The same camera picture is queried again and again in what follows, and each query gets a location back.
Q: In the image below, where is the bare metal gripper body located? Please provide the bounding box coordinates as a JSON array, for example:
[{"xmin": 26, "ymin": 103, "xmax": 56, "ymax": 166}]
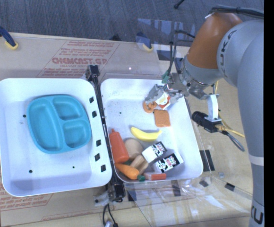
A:
[{"xmin": 166, "ymin": 72, "xmax": 214, "ymax": 101}]

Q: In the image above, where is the white and red carton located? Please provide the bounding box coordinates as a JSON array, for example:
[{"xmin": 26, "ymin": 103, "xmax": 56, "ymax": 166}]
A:
[{"xmin": 154, "ymin": 91, "xmax": 171, "ymax": 110}]

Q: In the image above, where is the orange pretzel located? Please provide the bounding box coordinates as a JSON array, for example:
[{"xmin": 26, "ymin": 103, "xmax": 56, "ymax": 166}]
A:
[{"xmin": 142, "ymin": 100, "xmax": 158, "ymax": 114}]

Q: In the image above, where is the orange square biscuit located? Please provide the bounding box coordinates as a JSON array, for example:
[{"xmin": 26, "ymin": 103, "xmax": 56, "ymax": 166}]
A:
[{"xmin": 153, "ymin": 109, "xmax": 171, "ymax": 128}]

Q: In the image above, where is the white plastic tray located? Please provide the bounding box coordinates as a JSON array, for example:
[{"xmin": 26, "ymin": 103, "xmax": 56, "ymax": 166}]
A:
[
  {"xmin": 100, "ymin": 78, "xmax": 204, "ymax": 183},
  {"xmin": 0, "ymin": 78, "xmax": 113, "ymax": 197}
]

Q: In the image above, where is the yellow banana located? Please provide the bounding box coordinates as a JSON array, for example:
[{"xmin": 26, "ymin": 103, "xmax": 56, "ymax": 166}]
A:
[{"xmin": 130, "ymin": 126, "xmax": 163, "ymax": 142}]

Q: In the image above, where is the beige egg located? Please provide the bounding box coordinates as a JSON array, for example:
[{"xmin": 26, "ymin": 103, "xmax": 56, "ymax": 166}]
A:
[{"xmin": 124, "ymin": 138, "xmax": 144, "ymax": 161}]

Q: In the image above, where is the cow print carton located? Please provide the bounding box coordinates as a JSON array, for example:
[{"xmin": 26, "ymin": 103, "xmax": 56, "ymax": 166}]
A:
[
  {"xmin": 155, "ymin": 152, "xmax": 184, "ymax": 174},
  {"xmin": 141, "ymin": 141, "xmax": 168, "ymax": 164}
]

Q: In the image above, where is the orange sauce bottle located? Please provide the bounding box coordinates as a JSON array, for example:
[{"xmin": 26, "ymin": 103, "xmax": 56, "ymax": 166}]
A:
[{"xmin": 109, "ymin": 128, "xmax": 130, "ymax": 164}]

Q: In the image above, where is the tan wooden bread piece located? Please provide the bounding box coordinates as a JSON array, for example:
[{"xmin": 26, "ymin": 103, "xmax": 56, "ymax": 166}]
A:
[{"xmin": 130, "ymin": 154, "xmax": 150, "ymax": 175}]

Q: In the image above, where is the orange carrot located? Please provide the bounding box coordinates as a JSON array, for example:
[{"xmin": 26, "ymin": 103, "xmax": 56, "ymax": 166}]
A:
[{"xmin": 114, "ymin": 162, "xmax": 146, "ymax": 182}]

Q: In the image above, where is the orange and white stick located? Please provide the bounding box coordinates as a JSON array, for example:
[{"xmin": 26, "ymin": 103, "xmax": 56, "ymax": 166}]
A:
[{"xmin": 143, "ymin": 172, "xmax": 167, "ymax": 181}]

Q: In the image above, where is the blue divided plate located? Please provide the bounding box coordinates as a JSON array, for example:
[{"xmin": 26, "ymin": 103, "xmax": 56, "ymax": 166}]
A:
[{"xmin": 26, "ymin": 94, "xmax": 92, "ymax": 154}]

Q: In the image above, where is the brown cardboard board red print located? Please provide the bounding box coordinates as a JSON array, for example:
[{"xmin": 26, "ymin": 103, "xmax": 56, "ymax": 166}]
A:
[{"xmin": 0, "ymin": 32, "xmax": 254, "ymax": 227}]

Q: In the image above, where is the black cylinder on white bracket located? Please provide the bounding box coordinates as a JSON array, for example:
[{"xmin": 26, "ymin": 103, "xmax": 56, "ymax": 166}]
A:
[{"xmin": 191, "ymin": 93, "xmax": 223, "ymax": 133}]

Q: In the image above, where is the black block with thin wires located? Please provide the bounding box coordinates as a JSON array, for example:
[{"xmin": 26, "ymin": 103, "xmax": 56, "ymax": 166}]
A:
[
  {"xmin": 107, "ymin": 183, "xmax": 126, "ymax": 202},
  {"xmin": 86, "ymin": 64, "xmax": 101, "ymax": 80}
]

